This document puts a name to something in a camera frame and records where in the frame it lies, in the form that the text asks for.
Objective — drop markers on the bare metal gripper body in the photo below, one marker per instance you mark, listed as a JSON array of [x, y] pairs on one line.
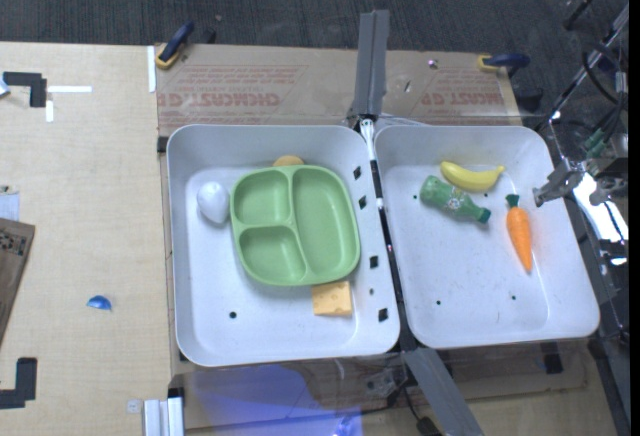
[[614, 168]]

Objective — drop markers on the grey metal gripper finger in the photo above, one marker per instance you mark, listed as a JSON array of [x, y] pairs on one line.
[[602, 191], [555, 186]]

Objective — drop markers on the orange carrot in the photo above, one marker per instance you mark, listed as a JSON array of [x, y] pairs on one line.
[[520, 231]]

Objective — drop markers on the yellow banana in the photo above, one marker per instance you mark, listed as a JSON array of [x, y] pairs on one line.
[[472, 178]]

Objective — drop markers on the green bottle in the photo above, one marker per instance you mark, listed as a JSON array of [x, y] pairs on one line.
[[450, 199]]

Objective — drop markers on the white plastic tray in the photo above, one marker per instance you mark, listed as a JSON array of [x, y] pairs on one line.
[[280, 329], [465, 304]]

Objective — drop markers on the green divided plate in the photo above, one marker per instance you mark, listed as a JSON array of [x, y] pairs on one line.
[[320, 214]]

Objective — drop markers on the yellow cheese block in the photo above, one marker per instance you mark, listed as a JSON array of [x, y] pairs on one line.
[[332, 300]]

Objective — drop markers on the orange round toy food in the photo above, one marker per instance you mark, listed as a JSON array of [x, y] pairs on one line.
[[288, 160]]

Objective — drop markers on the brown cardboard board red print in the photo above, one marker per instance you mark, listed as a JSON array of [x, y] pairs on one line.
[[300, 89]]

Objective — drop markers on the white egg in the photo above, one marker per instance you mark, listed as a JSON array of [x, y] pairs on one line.
[[214, 204]]

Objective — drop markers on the small blue dome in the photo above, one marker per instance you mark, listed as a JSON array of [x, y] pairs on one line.
[[99, 303]]

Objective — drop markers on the brown cardboard piece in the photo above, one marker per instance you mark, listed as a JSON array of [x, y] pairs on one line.
[[12, 269]]

